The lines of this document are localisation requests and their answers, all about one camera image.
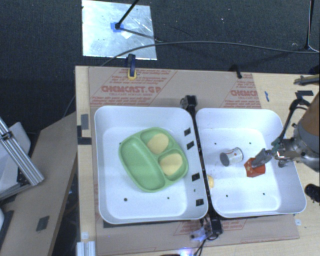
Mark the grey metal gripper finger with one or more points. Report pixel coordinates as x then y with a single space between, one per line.
262 153
257 163

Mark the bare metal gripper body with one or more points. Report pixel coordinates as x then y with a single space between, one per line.
290 153

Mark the red packet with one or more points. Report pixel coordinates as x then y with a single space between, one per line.
258 172

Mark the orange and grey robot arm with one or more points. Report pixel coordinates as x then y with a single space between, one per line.
311 120

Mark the white can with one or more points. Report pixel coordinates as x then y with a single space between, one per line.
232 156

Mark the white plastic tray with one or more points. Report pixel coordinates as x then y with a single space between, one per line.
140 205
245 197

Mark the yellow biscuit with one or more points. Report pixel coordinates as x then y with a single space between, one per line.
211 182
171 164
157 143

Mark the thin black rod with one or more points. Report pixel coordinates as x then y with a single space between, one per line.
199 147

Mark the green divided plate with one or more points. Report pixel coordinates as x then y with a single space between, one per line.
137 165

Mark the brown cardboard board red print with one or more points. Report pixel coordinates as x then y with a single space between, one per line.
160 87

